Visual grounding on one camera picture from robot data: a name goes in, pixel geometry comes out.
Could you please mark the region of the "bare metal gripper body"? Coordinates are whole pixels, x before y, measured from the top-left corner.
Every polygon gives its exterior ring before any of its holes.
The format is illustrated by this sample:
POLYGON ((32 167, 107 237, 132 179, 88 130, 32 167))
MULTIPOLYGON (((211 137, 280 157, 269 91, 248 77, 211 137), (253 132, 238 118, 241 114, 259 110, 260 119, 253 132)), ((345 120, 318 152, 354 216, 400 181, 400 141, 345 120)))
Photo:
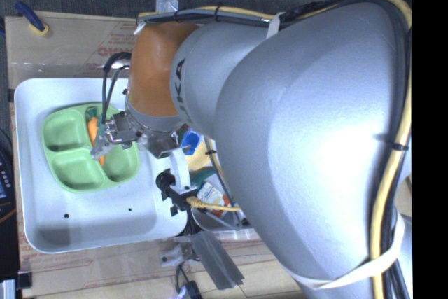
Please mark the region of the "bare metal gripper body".
POLYGON ((178 148, 181 119, 178 116, 148 116, 138 111, 121 111, 106 119, 106 135, 111 144, 135 143, 155 158, 165 158, 178 148))

